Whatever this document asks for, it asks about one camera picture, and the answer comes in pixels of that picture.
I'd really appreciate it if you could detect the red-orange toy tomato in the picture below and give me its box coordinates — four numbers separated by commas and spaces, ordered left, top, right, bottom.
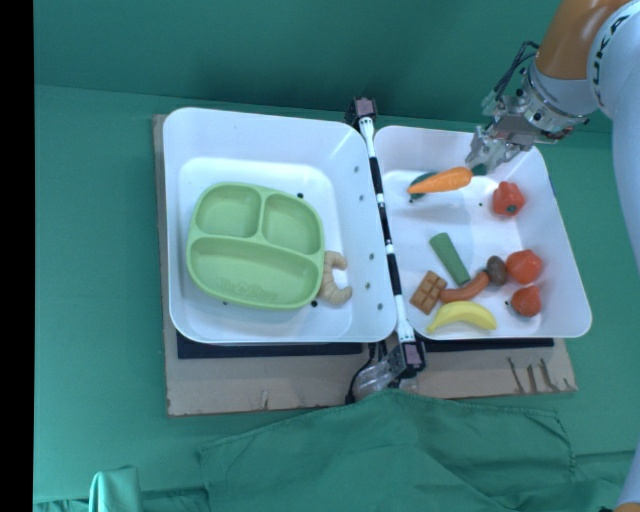
505, 249, 545, 286

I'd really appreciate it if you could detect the red toy strawberry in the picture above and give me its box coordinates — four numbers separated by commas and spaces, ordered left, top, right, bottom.
509, 285, 543, 319

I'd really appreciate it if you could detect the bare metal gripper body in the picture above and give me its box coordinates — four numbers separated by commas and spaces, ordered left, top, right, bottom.
480, 74, 589, 152

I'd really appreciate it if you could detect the brown cardboard board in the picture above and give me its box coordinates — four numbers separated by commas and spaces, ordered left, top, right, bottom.
151, 113, 579, 419

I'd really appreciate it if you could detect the tan toy croissant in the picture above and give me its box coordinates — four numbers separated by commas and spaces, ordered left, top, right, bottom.
319, 250, 354, 305

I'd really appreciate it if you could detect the yellow banana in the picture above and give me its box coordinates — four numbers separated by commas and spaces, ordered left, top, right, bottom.
425, 300, 499, 335

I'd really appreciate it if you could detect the dark green toy vegetable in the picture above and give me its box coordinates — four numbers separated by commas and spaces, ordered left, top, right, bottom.
408, 171, 441, 203

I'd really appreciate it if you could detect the green divided plate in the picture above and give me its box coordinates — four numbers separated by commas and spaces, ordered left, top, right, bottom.
185, 181, 327, 311

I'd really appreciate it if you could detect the orange toy sausage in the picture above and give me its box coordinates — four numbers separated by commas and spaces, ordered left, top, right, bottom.
439, 270, 491, 304

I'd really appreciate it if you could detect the red toy bell pepper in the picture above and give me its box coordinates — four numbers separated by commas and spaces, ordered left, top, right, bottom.
491, 180, 527, 218

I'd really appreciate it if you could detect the orange toy carrot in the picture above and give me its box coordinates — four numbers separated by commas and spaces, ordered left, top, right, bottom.
406, 163, 488, 196

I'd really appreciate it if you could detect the green cylinder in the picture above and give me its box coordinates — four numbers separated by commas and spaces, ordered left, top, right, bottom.
428, 232, 472, 288

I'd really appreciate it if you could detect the white plastic tray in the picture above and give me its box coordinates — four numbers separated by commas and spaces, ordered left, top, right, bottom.
162, 106, 400, 346
372, 124, 594, 342

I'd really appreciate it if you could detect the crumpled green cloth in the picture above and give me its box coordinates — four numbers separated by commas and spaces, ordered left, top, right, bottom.
195, 388, 627, 512

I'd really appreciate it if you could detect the black and white thin rod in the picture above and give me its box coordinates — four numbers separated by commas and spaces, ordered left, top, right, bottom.
356, 116, 417, 346

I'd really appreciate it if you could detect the black block with wires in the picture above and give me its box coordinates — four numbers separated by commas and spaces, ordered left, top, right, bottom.
397, 341, 428, 377
344, 96, 379, 127

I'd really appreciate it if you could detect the brown toy chocolate bar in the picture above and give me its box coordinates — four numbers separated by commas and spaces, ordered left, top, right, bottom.
409, 270, 448, 316

